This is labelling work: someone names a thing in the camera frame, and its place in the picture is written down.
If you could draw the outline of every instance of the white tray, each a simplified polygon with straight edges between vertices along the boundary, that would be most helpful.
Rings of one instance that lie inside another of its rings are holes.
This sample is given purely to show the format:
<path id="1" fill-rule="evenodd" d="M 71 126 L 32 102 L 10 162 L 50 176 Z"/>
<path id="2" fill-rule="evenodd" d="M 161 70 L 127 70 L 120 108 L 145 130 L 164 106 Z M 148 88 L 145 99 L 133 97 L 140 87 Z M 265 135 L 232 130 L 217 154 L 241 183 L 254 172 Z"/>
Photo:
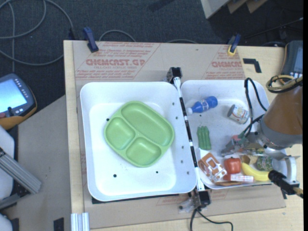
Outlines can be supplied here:
<path id="1" fill-rule="evenodd" d="M 257 88 L 262 104 L 267 108 L 269 106 L 269 101 L 266 97 L 264 88 L 255 81 L 254 84 Z M 248 82 L 248 90 L 255 119 L 264 114 L 265 111 L 258 103 L 254 88 L 250 82 Z M 218 100 L 217 107 L 209 109 L 201 114 L 194 113 L 187 117 L 197 160 L 201 159 L 207 153 L 207 151 L 198 148 L 198 126 L 208 127 L 212 145 L 212 150 L 210 152 L 220 163 L 222 163 L 222 165 L 223 161 L 228 157 L 239 157 L 236 154 L 232 154 L 223 158 L 220 155 L 220 151 L 226 147 L 226 144 L 231 140 L 233 135 L 240 134 L 250 123 L 250 120 L 248 120 L 245 124 L 239 124 L 227 117 L 228 111 L 233 104 L 237 104 L 238 106 L 242 106 L 246 110 L 249 110 L 245 95 L 244 80 L 189 80 L 182 84 L 181 91 L 186 108 L 193 106 L 196 101 L 208 96 L 215 96 Z M 253 125 L 252 131 L 256 131 L 256 129 L 257 123 Z M 274 161 L 276 169 L 286 175 L 287 168 L 285 161 Z M 271 184 L 270 181 L 255 181 L 253 183 L 245 183 L 241 185 L 220 186 L 212 183 L 202 170 L 199 169 L 199 172 L 204 185 L 211 189 Z"/>
<path id="2" fill-rule="evenodd" d="M 157 195 L 188 193 L 196 175 L 179 95 L 166 82 L 92 82 L 80 92 L 87 160 L 88 188 L 92 197 L 108 202 Z M 107 119 L 123 104 L 140 101 L 174 128 L 167 152 L 150 167 L 136 167 L 106 143 Z"/>
<path id="3" fill-rule="evenodd" d="M 260 100 L 269 106 L 263 87 L 255 82 Z M 254 118 L 264 113 L 257 101 L 253 86 L 249 82 L 249 96 L 254 109 Z M 218 105 L 201 114 L 188 116 L 192 141 L 197 160 L 206 151 L 198 148 L 197 128 L 207 126 L 212 144 L 211 153 L 223 164 L 220 156 L 233 135 L 240 134 L 249 124 L 239 124 L 227 117 L 233 104 L 248 110 L 243 80 L 189 80 L 182 84 L 181 91 L 185 107 L 208 96 L 215 96 Z M 87 158 L 88 188 L 91 195 L 103 202 L 158 195 L 188 193 L 196 186 L 196 173 L 190 143 L 176 88 L 166 82 L 92 82 L 80 92 L 85 149 Z M 115 153 L 104 140 L 103 129 L 107 119 L 123 104 L 140 101 L 152 107 L 174 128 L 175 139 L 171 147 L 150 167 L 132 165 Z M 286 174 L 286 163 L 276 162 L 279 171 Z M 200 171 L 200 179 L 211 189 L 235 188 L 270 181 L 255 181 L 241 185 L 220 186 L 212 183 Z"/>

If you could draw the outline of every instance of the blue clamp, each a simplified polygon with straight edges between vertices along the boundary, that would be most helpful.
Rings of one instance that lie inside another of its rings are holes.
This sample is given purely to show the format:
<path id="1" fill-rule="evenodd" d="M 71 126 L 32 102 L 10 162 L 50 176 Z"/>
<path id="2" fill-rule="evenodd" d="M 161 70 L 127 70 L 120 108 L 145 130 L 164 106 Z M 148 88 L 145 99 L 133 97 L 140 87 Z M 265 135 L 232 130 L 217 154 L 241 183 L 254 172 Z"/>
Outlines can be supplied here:
<path id="1" fill-rule="evenodd" d="M 88 43 L 88 48 L 90 49 L 91 52 L 96 52 L 98 51 L 98 47 L 95 43 L 95 39 L 94 39 L 94 35 L 93 35 L 93 32 L 91 30 L 91 28 L 89 28 L 88 26 L 85 27 L 83 29 L 83 34 L 85 36 L 85 40 L 88 40 L 89 43 Z"/>
<path id="2" fill-rule="evenodd" d="M 228 44 L 230 44 L 228 48 L 228 55 L 229 56 L 234 56 L 236 53 L 236 47 L 239 44 L 241 39 L 241 35 L 237 34 L 235 36 L 232 36 L 232 38 L 229 40 Z"/>

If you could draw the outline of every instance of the banana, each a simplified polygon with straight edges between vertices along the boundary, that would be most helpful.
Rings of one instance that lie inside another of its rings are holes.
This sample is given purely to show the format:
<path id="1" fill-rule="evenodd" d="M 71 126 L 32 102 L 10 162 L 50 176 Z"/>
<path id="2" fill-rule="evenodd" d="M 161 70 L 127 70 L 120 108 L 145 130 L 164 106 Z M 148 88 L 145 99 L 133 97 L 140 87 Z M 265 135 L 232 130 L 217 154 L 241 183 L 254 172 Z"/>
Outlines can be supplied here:
<path id="1" fill-rule="evenodd" d="M 269 180 L 269 172 L 268 171 L 260 171 L 252 168 L 247 163 L 242 163 L 242 170 L 245 175 L 253 176 L 255 180 L 258 181 L 268 181 Z"/>

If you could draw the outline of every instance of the wooden table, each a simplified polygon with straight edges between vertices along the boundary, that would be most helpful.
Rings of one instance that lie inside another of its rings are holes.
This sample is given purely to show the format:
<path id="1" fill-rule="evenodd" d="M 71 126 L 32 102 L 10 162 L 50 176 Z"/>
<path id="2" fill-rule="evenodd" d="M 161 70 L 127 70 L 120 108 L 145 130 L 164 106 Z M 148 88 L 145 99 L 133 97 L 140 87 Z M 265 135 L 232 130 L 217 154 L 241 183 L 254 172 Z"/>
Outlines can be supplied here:
<path id="1" fill-rule="evenodd" d="M 246 47 L 238 46 L 238 54 L 242 60 L 245 76 L 265 86 L 265 83 L 272 76 L 277 75 L 282 65 L 284 49 L 278 47 Z M 244 64 L 243 58 L 257 59 L 262 74 L 257 74 L 253 65 Z M 64 64 L 65 64 L 65 84 L 66 84 L 66 104 L 68 122 L 68 148 L 70 165 L 70 186 L 71 186 L 71 210 L 72 213 L 81 214 L 85 212 L 83 200 L 83 187 L 81 176 L 80 146 L 77 121 L 77 99 L 75 86 L 74 52 L 73 42 L 64 41 Z M 267 90 L 268 100 L 271 102 L 275 94 Z M 287 149 L 288 154 L 300 155 L 297 159 L 297 180 L 303 189 L 303 147 L 295 145 Z M 285 200 L 286 208 L 253 211 L 246 213 L 229 214 L 211 217 L 213 221 L 230 221 L 235 230 L 303 230 L 303 199 L 296 195 L 287 196 Z M 138 231 L 138 230 L 189 230 L 189 219 L 178 219 L 172 221 L 144 223 L 138 225 L 128 225 L 121 227 L 109 227 L 95 229 L 97 231 Z M 229 224 L 215 225 L 203 218 L 195 218 L 193 230 L 231 230 Z"/>

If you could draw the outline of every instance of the green divided plate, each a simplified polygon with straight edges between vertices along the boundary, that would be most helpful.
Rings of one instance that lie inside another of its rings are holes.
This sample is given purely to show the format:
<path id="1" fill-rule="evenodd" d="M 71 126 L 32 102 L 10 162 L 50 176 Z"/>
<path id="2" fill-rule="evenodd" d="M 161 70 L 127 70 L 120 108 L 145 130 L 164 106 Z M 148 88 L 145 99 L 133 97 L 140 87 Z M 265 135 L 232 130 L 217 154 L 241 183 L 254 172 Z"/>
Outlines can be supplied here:
<path id="1" fill-rule="evenodd" d="M 174 140 L 172 125 L 151 107 L 130 101 L 118 109 L 104 128 L 108 145 L 138 167 L 156 163 Z"/>

